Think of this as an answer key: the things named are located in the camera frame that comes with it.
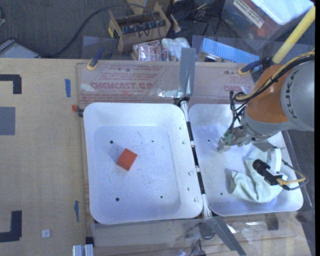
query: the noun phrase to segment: yellow tube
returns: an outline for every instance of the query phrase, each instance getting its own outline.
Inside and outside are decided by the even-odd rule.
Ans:
[[[295,45],[295,43],[299,40],[299,38],[304,34],[304,32],[309,28],[309,26],[312,24],[312,22],[314,22],[315,19],[316,6],[313,6],[273,56],[273,63],[279,64],[284,59],[284,57],[288,54],[291,48]]]

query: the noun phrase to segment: towel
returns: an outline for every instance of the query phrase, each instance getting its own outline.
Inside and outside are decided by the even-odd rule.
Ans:
[[[283,190],[281,186],[271,186],[264,180],[264,177],[252,167],[252,163],[256,159],[268,163],[267,157],[267,152],[256,148],[244,161],[244,166],[249,171],[250,176],[234,170],[231,171],[230,193],[232,195],[248,202],[265,204],[280,194]],[[282,178],[287,180],[288,177],[283,175]]]

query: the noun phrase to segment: white label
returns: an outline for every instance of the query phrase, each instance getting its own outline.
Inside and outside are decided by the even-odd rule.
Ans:
[[[265,21],[252,10],[245,2],[242,0],[234,0],[233,5],[239,9],[250,21],[252,21],[259,29]]]

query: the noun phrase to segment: orange block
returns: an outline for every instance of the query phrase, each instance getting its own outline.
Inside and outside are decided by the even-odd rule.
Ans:
[[[138,155],[136,153],[133,153],[131,150],[125,148],[116,164],[129,171],[137,156]]]

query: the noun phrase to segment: metal plate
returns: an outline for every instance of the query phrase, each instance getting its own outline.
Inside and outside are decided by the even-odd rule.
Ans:
[[[303,196],[300,189],[283,189],[271,202],[261,204],[240,200],[228,192],[230,170],[245,174],[244,160],[255,148],[249,144],[242,147],[232,146],[223,153],[217,151],[219,138],[232,121],[229,104],[193,105],[189,110],[189,118],[206,196],[213,212],[220,216],[238,216],[293,212],[302,207]],[[268,141],[282,148],[282,158],[291,164],[281,132]],[[285,165],[281,166],[281,172],[288,176],[288,180],[297,178],[295,172]]]
[[[173,104],[92,103],[83,113],[90,211],[99,223],[190,219],[203,209],[188,129]],[[137,154],[127,171],[124,148]]]

